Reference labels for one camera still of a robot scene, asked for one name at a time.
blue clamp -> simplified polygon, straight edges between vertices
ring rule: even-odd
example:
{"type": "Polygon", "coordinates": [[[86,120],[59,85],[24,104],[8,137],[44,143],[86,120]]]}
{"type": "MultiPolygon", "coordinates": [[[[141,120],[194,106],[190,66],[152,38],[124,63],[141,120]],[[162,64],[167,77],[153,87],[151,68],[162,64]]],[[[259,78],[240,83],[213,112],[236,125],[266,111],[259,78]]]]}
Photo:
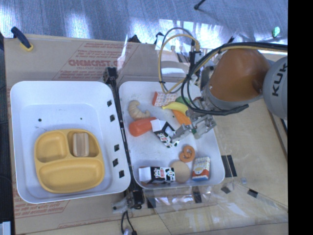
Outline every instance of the blue clamp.
{"type": "Polygon", "coordinates": [[[28,39],[25,37],[25,35],[16,27],[13,27],[11,29],[11,32],[14,35],[14,38],[18,38],[20,40],[20,45],[23,49],[26,51],[32,51],[34,46],[28,41],[28,39]]]}

toy milk carton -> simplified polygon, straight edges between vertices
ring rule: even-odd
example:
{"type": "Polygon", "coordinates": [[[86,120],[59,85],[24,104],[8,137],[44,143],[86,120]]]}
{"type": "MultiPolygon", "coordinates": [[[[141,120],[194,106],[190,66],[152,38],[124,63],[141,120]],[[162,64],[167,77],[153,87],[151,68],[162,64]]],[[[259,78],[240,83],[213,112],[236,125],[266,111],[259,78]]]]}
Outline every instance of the toy milk carton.
{"type": "Polygon", "coordinates": [[[210,162],[211,159],[209,157],[195,158],[193,162],[192,180],[208,180],[210,173],[210,162]]]}
{"type": "Polygon", "coordinates": [[[169,184],[175,181],[174,168],[171,167],[139,168],[139,180],[146,184],[169,184]]]}
{"type": "Polygon", "coordinates": [[[177,146],[179,140],[172,143],[171,137],[175,135],[175,130],[166,121],[155,119],[150,121],[152,125],[152,131],[160,138],[161,142],[167,147],[171,148],[177,146]]]}

table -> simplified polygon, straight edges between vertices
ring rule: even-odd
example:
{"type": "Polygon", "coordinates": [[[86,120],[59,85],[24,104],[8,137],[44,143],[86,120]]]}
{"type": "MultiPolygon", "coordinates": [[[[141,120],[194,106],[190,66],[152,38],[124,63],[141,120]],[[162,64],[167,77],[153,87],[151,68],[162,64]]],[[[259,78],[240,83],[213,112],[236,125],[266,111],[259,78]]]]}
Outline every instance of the table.
{"type": "MultiPolygon", "coordinates": [[[[106,66],[118,67],[118,85],[128,80],[158,81],[154,45],[26,36],[34,45],[31,52],[21,48],[18,39],[5,39],[8,92],[23,80],[103,81],[106,66]],[[90,59],[98,65],[79,65],[90,59]]],[[[283,56],[264,55],[273,61],[283,56]]],[[[166,77],[171,82],[180,79],[179,74],[166,77]]],[[[8,112],[11,131],[10,102],[8,112]]],[[[288,139],[282,122],[267,110],[263,100],[215,120],[216,139],[228,165],[225,179],[197,189],[144,191],[142,209],[129,210],[138,234],[288,234],[288,139]]],[[[121,233],[122,213],[114,212],[112,204],[120,201],[123,193],[37,205],[23,201],[16,187],[12,135],[10,147],[16,234],[121,233]]]]}

orange toy bottle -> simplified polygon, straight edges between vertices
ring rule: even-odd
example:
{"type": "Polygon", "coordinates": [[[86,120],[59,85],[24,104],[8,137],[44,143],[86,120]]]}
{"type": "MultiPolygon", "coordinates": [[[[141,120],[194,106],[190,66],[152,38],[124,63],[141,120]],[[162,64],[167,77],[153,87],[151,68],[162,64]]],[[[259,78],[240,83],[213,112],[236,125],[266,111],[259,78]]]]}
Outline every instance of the orange toy bottle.
{"type": "Polygon", "coordinates": [[[138,137],[147,131],[152,130],[152,125],[150,123],[151,120],[155,120],[156,117],[149,117],[149,118],[144,118],[140,120],[136,120],[134,122],[131,122],[129,125],[129,132],[134,136],[138,137]]]}

toy juice box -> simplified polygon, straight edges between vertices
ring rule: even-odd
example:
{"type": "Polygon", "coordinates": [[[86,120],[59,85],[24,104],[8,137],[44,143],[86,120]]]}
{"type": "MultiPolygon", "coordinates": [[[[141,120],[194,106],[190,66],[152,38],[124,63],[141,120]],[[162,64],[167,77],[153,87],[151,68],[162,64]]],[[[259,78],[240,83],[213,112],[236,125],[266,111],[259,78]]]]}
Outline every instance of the toy juice box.
{"type": "Polygon", "coordinates": [[[208,180],[210,175],[211,159],[208,156],[195,158],[193,162],[192,180],[208,180]]]}

